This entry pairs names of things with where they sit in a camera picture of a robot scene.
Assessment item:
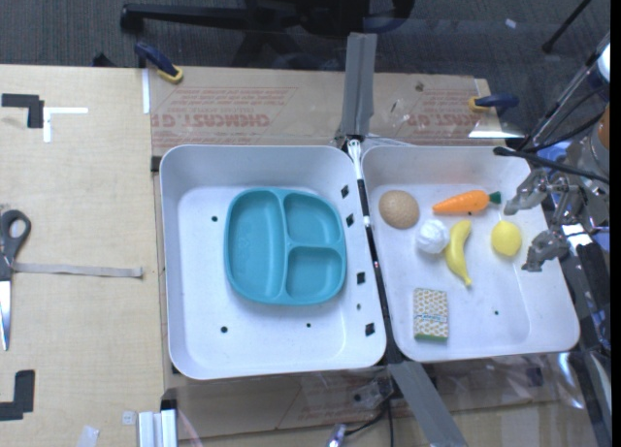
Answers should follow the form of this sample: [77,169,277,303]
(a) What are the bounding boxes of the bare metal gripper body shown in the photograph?
[550,174,611,240]

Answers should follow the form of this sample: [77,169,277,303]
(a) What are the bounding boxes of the yellow lemon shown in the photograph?
[490,220,523,258]

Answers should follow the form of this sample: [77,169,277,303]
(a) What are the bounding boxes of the orange carrot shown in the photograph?
[431,189,503,216]

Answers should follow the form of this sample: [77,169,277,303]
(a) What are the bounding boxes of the yellow banana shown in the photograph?
[444,219,474,288]

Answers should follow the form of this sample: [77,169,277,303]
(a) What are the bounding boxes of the white plastic tray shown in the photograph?
[158,144,388,381]
[361,144,581,364]

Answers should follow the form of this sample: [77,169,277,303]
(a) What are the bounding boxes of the white crumpled ball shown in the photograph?
[415,218,451,256]

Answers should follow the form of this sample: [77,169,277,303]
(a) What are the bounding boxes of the tan round bread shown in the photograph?
[377,189,421,231]

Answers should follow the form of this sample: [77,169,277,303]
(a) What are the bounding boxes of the small orange patterned carton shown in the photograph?
[412,287,449,342]

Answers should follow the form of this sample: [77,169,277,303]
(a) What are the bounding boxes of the black stand leg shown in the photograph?
[541,0,611,54]

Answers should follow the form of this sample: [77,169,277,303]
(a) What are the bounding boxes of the brown cardboard board red print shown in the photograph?
[148,65,560,442]

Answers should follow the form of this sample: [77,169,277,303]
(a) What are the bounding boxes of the blue divided plate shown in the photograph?
[223,187,348,306]

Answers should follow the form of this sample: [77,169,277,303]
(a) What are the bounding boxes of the grey handled scissors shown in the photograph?
[0,209,33,352]

